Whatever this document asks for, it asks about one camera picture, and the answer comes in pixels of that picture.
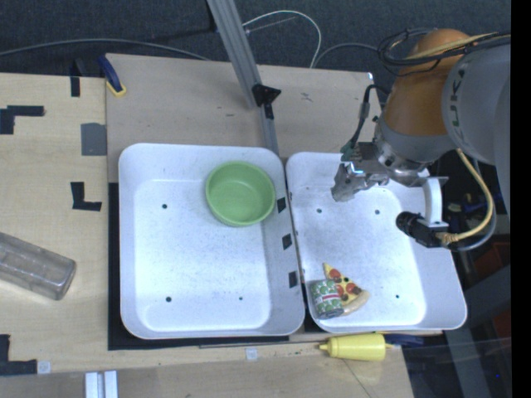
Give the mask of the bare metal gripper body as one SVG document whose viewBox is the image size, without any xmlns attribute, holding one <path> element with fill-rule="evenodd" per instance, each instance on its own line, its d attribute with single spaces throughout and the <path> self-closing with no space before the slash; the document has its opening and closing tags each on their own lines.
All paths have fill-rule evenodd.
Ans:
<svg viewBox="0 0 531 398">
<path fill-rule="evenodd" d="M 350 177 L 365 176 L 370 188 L 387 185 L 390 180 L 417 187 L 430 176 L 428 163 L 404 158 L 386 142 L 347 142 L 342 147 L 342 163 L 347 166 Z"/>
</svg>

